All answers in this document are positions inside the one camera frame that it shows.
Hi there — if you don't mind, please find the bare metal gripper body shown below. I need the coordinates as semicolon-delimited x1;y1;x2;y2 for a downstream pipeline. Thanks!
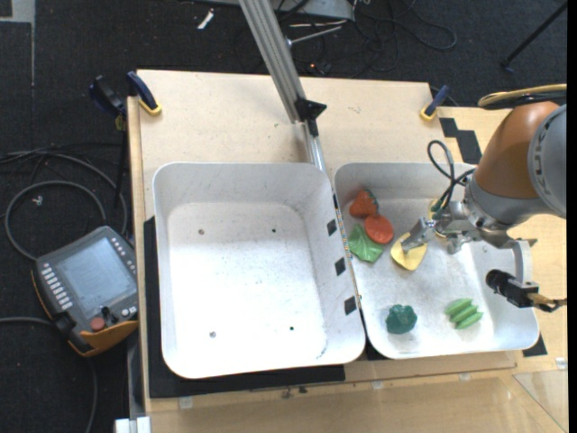
432;199;487;242

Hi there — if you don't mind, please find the orange round toy slice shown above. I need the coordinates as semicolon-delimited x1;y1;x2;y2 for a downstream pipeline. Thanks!
363;214;396;246

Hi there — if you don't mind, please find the white plastic tray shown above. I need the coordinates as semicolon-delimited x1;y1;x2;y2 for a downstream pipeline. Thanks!
151;161;367;381
333;161;542;361

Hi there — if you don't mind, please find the green toy lettuce leaf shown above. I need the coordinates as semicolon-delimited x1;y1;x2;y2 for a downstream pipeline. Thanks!
347;223;386;264

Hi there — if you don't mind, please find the orange toy strawberry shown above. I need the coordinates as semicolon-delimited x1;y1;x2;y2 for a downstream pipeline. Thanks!
348;188;380;220

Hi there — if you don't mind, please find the light green ribbed toy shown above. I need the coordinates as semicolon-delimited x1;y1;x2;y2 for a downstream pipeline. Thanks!
444;297;485;331

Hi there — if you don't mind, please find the dark green toy broccoli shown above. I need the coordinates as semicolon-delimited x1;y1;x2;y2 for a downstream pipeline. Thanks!
384;303;419;336

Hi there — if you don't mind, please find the pale wood board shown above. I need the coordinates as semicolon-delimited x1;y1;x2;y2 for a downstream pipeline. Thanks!
134;68;518;415

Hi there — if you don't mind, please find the black cylinder on white bracket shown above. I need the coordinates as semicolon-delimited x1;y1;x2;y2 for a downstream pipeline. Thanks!
485;238;540;309

